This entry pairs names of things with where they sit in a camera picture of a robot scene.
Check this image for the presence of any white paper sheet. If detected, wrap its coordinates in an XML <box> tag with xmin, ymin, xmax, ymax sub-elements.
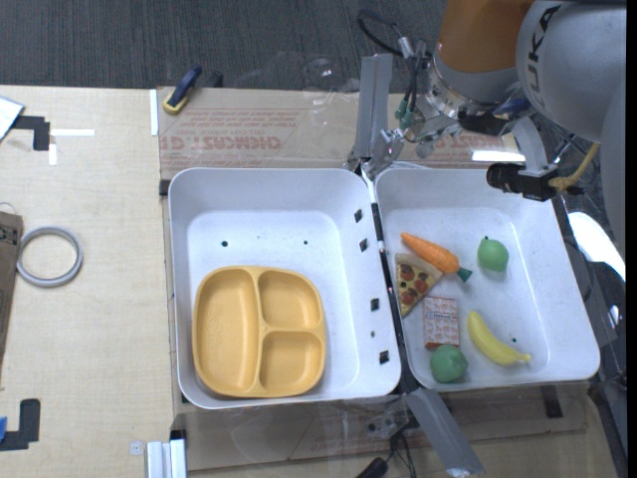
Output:
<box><xmin>0</xmin><ymin>96</ymin><xmax>26</xmax><ymax>142</ymax></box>

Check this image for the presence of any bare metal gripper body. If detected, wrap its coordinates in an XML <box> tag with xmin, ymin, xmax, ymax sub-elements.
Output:
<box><xmin>399</xmin><ymin>74</ymin><xmax>468</xmax><ymax>144</ymax></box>

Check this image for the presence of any black cylinder on white bracket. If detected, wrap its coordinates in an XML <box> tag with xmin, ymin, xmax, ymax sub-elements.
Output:
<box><xmin>486</xmin><ymin>116</ymin><xmax>559</xmax><ymax>203</ymax></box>

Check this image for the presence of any green apple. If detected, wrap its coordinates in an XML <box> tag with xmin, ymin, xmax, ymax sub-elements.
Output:
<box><xmin>429</xmin><ymin>344</ymin><xmax>470</xmax><ymax>384</ymax></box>
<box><xmin>477</xmin><ymin>235</ymin><xmax>511</xmax><ymax>273</ymax></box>

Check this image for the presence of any white plastic tray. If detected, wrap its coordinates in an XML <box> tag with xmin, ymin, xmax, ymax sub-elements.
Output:
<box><xmin>167</xmin><ymin>166</ymin><xmax>403</xmax><ymax>411</ymax></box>
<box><xmin>372</xmin><ymin>166</ymin><xmax>602</xmax><ymax>393</ymax></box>

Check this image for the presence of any orange divided plate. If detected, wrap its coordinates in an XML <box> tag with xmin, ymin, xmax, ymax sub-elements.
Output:
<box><xmin>191</xmin><ymin>265</ymin><xmax>328</xmax><ymax>399</ymax></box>

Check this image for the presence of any thin black and white rod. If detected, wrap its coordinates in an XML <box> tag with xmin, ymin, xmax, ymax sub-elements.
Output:
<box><xmin>366</xmin><ymin>175</ymin><xmax>408</xmax><ymax>370</ymax></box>

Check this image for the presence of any orange carrot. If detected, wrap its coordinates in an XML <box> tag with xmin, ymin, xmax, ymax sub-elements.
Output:
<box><xmin>400</xmin><ymin>231</ymin><xmax>474</xmax><ymax>284</ymax></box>

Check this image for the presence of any yellow banana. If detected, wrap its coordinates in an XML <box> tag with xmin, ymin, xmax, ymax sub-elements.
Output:
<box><xmin>466</xmin><ymin>309</ymin><xmax>532</xmax><ymax>366</ymax></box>

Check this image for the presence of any orange and white carton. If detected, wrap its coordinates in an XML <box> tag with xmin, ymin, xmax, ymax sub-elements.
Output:
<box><xmin>422</xmin><ymin>296</ymin><xmax>461</xmax><ymax>352</ymax></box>

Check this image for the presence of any pizza slice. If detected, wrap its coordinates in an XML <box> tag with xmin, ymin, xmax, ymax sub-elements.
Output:
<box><xmin>394</xmin><ymin>252</ymin><xmax>445</xmax><ymax>319</ymax></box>

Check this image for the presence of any brown cardboard board red print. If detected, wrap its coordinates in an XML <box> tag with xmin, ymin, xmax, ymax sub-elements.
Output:
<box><xmin>155</xmin><ymin>86</ymin><xmax>601</xmax><ymax>472</ymax></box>

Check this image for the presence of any grey tape roll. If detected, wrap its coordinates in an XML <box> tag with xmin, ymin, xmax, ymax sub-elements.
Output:
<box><xmin>15</xmin><ymin>225</ymin><xmax>85</xmax><ymax>289</ymax></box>

